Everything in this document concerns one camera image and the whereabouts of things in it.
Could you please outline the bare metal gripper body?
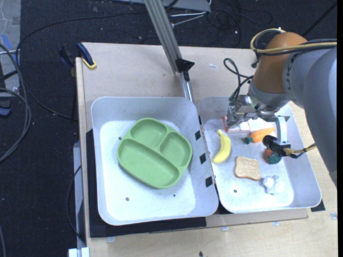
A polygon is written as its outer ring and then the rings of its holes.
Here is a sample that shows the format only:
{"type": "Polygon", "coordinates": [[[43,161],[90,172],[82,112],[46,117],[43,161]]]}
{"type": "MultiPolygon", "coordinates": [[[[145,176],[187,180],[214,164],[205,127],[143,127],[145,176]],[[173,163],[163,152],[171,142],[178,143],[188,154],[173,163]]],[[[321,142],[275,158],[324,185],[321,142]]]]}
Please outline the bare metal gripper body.
{"type": "Polygon", "coordinates": [[[279,107],[267,105],[255,96],[249,95],[231,96],[229,107],[235,108],[238,119],[244,114],[254,114],[254,118],[269,118],[279,111],[279,107]]]}

